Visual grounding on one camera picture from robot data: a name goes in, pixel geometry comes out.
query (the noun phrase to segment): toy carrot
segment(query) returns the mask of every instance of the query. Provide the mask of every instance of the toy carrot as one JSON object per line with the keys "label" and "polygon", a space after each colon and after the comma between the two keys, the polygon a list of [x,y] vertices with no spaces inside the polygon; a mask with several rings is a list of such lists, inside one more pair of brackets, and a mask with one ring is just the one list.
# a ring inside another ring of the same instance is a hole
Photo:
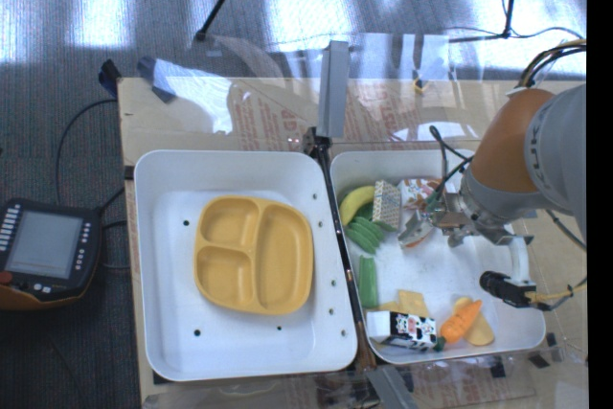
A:
{"label": "toy carrot", "polygon": [[441,337],[448,344],[457,343],[470,329],[481,309],[481,300],[475,300],[458,309],[441,326]]}

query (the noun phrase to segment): yellow cheese wedge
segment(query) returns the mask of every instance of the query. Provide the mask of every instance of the yellow cheese wedge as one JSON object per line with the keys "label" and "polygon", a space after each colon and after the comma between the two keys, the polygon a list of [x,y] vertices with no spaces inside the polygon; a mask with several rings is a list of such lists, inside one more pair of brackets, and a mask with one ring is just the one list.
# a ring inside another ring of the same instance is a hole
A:
{"label": "yellow cheese wedge", "polygon": [[[453,312],[455,313],[470,302],[472,302],[470,297],[459,298],[453,306]],[[485,346],[493,342],[494,331],[482,312],[479,312],[470,329],[466,331],[464,339],[474,346]]]}
{"label": "yellow cheese wedge", "polygon": [[417,291],[399,290],[398,302],[403,313],[410,313],[419,317],[430,317],[428,307],[423,300],[423,295]]}
{"label": "yellow cheese wedge", "polygon": [[392,312],[400,312],[407,313],[403,310],[400,310],[400,305],[398,302],[386,302],[385,304],[381,304],[376,308],[377,310],[391,310]]}

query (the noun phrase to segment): toy banana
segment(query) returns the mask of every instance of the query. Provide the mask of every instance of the toy banana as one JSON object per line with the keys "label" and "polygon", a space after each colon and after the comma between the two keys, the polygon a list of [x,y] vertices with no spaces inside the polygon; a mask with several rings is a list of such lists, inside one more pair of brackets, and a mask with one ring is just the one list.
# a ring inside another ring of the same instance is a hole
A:
{"label": "toy banana", "polygon": [[343,201],[338,209],[341,223],[347,226],[357,211],[367,203],[375,200],[375,186],[361,186],[352,190]]}

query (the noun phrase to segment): gray carpet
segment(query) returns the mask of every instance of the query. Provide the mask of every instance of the gray carpet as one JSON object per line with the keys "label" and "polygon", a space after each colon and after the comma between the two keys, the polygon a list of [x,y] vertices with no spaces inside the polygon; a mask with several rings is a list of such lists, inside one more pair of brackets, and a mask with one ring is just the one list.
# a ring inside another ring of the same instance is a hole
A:
{"label": "gray carpet", "polygon": [[[117,104],[101,103],[62,132],[88,104],[112,99],[98,82],[112,59],[137,76],[143,56],[223,76],[318,77],[332,37],[362,33],[500,34],[502,0],[226,0],[204,42],[194,41],[216,0],[1,0],[0,202],[20,196],[95,208],[123,185]],[[539,51],[586,36],[587,0],[516,0],[508,39],[457,42],[459,79],[516,79]],[[550,28],[539,36],[535,34]],[[275,70],[249,66],[220,40],[263,48]],[[564,59],[549,77],[584,79],[585,58]],[[350,76],[369,76],[368,66]],[[123,197],[103,215],[102,261],[126,265]],[[129,272],[102,266],[86,295],[56,310],[0,312],[0,407],[134,408],[140,405]]]}

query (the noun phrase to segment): yellow divided plate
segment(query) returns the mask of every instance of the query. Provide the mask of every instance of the yellow divided plate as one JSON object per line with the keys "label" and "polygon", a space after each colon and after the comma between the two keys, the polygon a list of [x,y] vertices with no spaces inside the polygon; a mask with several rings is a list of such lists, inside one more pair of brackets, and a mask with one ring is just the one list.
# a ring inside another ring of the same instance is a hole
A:
{"label": "yellow divided plate", "polygon": [[310,293],[313,238],[298,210],[264,198],[222,195],[202,210],[193,277],[211,302],[234,310],[286,314]]}

